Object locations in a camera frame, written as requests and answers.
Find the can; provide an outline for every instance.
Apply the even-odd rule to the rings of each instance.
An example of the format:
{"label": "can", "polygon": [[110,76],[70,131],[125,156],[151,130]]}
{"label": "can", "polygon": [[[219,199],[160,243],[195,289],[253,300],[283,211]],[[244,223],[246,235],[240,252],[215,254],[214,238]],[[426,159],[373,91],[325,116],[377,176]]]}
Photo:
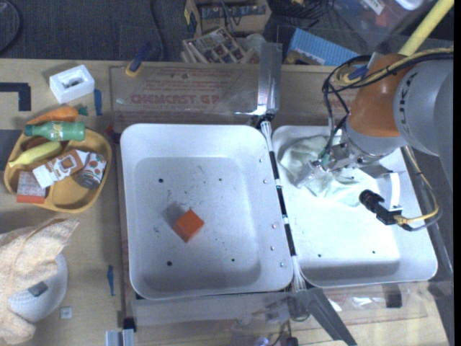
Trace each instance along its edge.
{"label": "can", "polygon": [[80,171],[76,180],[79,185],[90,190],[95,190],[99,187],[104,176],[107,160],[104,155],[98,153],[90,153],[88,163]]}

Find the plastic storage bin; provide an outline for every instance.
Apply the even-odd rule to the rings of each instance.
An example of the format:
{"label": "plastic storage bin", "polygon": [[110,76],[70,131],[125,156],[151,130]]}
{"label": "plastic storage bin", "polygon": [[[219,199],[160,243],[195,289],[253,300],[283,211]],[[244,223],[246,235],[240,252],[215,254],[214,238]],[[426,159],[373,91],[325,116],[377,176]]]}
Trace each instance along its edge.
{"label": "plastic storage bin", "polygon": [[335,10],[376,48],[423,17],[436,0],[334,0]]}

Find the dark floor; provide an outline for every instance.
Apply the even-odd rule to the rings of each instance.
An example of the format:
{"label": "dark floor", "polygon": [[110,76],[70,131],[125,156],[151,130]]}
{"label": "dark floor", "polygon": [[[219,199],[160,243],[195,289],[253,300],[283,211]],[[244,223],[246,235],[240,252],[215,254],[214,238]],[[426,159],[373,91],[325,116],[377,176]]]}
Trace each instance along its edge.
{"label": "dark floor", "polygon": [[[0,58],[127,61],[145,42],[151,41],[155,50],[151,51],[148,60],[180,61],[181,41],[190,37],[183,14],[185,0],[8,1],[19,14],[7,9],[0,0]],[[269,21],[266,38],[277,39],[277,33],[270,29],[270,25],[278,26],[278,19],[273,17]],[[18,36],[3,50],[19,24]],[[334,12],[324,16],[314,28],[320,31],[336,29],[344,40],[348,40],[347,29]],[[437,26],[431,38],[454,40],[453,10]],[[444,209],[439,230],[453,265],[452,190],[445,182],[438,158],[417,154],[417,159]],[[453,345],[454,295],[439,296],[437,303]]]}

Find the green bottle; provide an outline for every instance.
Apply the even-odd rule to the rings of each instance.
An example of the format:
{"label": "green bottle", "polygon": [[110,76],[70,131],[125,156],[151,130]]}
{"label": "green bottle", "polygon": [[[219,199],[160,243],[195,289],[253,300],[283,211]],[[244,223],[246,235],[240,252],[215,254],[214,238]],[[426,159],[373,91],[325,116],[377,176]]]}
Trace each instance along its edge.
{"label": "green bottle", "polygon": [[48,122],[42,125],[26,125],[26,136],[42,136],[50,141],[83,141],[85,123],[83,122]]}

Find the toy carrot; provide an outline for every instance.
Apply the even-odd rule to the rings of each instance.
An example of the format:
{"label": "toy carrot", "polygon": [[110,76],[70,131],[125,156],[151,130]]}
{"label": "toy carrot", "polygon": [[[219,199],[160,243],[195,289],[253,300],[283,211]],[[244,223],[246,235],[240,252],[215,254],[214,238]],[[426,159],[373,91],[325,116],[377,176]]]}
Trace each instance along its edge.
{"label": "toy carrot", "polygon": [[77,110],[75,107],[70,105],[63,105],[58,109],[51,110],[45,114],[39,115],[32,120],[29,120],[27,124],[44,123],[50,122],[51,120],[61,122],[75,122],[77,115],[88,115],[87,108],[82,107]]}

